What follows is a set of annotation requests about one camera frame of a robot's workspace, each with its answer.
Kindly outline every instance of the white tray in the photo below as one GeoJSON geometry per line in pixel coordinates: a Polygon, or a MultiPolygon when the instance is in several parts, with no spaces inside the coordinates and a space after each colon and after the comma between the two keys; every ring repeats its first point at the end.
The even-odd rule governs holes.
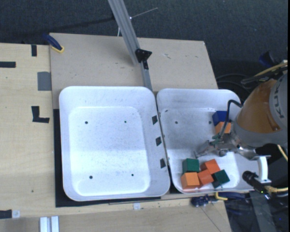
{"type": "Polygon", "coordinates": [[[59,96],[63,187],[75,201],[158,197],[170,187],[154,94],[67,87],[59,96]]]}
{"type": "MultiPolygon", "coordinates": [[[[238,96],[230,90],[167,88],[158,92],[157,105],[172,181],[180,192],[189,194],[252,189],[242,179],[242,173],[245,170],[257,171],[256,161],[248,161],[233,152],[224,157],[212,153],[198,158],[200,165],[215,159],[220,169],[226,171],[230,182],[218,188],[210,183],[201,188],[182,189],[182,161],[186,158],[195,159],[194,151],[206,140],[212,141],[212,136],[215,135],[212,115],[217,110],[226,111],[228,100],[239,102],[238,96]]],[[[235,119],[238,111],[239,108],[232,105],[230,119],[235,119]]]]}

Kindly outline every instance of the wooden table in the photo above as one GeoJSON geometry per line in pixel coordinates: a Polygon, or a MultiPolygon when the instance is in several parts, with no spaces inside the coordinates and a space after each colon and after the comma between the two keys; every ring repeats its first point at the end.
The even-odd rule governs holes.
{"type": "MultiPolygon", "coordinates": [[[[116,71],[134,68],[122,38],[71,36],[89,39],[87,44],[91,44],[92,52],[101,47],[118,50],[120,55],[108,55],[110,63],[117,63],[116,71]],[[108,48],[107,44],[112,41],[112,48],[108,48]]],[[[217,88],[204,42],[158,39],[139,39],[139,42],[145,49],[153,51],[151,62],[148,62],[155,92],[164,87],[217,88]],[[183,75],[195,81],[183,82],[183,75]]],[[[69,53],[69,44],[63,46],[69,53]]],[[[189,204],[189,195],[166,194],[159,201],[142,202],[141,210],[133,210],[133,203],[55,207],[53,108],[56,101],[53,99],[67,85],[65,82],[54,83],[57,80],[54,76],[60,73],[54,66],[60,57],[47,45],[38,45],[34,57],[31,45],[0,43],[0,61],[16,62],[16,68],[0,68],[0,210],[12,209],[20,213],[20,218],[0,220],[0,231],[17,231],[17,228],[38,231],[39,217],[49,216],[59,216],[62,231],[75,231],[73,228],[77,226],[81,226],[81,231],[106,231],[105,228],[107,231],[178,231],[183,226],[231,231],[222,201],[197,209],[189,204]],[[38,90],[38,73],[43,72],[54,72],[53,91],[38,90]],[[39,106],[40,117],[50,118],[49,122],[33,122],[32,106],[39,106]]],[[[97,66],[99,69],[98,79],[111,84],[110,76],[100,69],[104,60],[99,53],[94,57],[96,64],[92,68],[97,66]]]]}

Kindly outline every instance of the dark floor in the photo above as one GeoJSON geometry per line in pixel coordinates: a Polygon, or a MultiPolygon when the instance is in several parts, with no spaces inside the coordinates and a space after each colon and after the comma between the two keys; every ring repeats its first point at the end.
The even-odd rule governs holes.
{"type": "MultiPolygon", "coordinates": [[[[276,62],[288,59],[288,0],[124,2],[138,37],[204,41],[219,88],[243,101],[250,90],[240,81],[268,68],[259,61],[262,54],[270,52],[276,62]]],[[[47,44],[42,34],[50,32],[116,36],[118,27],[107,0],[0,0],[0,43],[47,44]]],[[[288,198],[282,203],[275,214],[285,222],[288,198]]],[[[242,214],[250,209],[248,203],[231,204],[242,214]]],[[[228,214],[234,232],[258,231],[255,224],[239,226],[247,224],[246,215],[228,214]]],[[[277,231],[288,231],[279,225],[277,231]]]]}

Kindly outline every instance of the orange block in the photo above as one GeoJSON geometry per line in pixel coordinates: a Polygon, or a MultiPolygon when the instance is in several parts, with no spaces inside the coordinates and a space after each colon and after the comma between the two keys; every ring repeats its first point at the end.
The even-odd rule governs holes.
{"type": "Polygon", "coordinates": [[[201,172],[198,172],[198,177],[199,177],[199,181],[200,181],[201,186],[204,186],[208,183],[214,182],[212,175],[210,174],[210,172],[207,169],[205,169],[201,172]]]}
{"type": "Polygon", "coordinates": [[[210,172],[210,174],[214,174],[220,171],[220,167],[218,166],[215,159],[211,159],[209,161],[204,162],[203,164],[201,164],[200,169],[201,170],[207,169],[210,172]]]}
{"type": "Polygon", "coordinates": [[[194,189],[200,186],[198,173],[187,172],[180,177],[183,189],[194,189]]]}
{"type": "MultiPolygon", "coordinates": [[[[223,124],[224,124],[224,122],[219,122],[215,126],[215,132],[216,132],[216,134],[218,134],[220,132],[221,128],[223,127],[223,124]]],[[[230,131],[231,131],[231,123],[228,122],[224,133],[230,133],[230,131]]]]}

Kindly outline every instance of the dark green cube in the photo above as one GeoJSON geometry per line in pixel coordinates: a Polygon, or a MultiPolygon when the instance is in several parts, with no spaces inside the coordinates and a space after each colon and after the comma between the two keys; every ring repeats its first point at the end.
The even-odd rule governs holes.
{"type": "Polygon", "coordinates": [[[212,182],[214,188],[217,188],[217,187],[221,186],[222,184],[230,181],[230,179],[229,179],[229,177],[224,169],[212,174],[212,177],[214,179],[214,182],[212,182]]]}
{"type": "Polygon", "coordinates": [[[183,174],[186,172],[199,172],[200,165],[198,159],[187,158],[183,161],[183,174]]]}

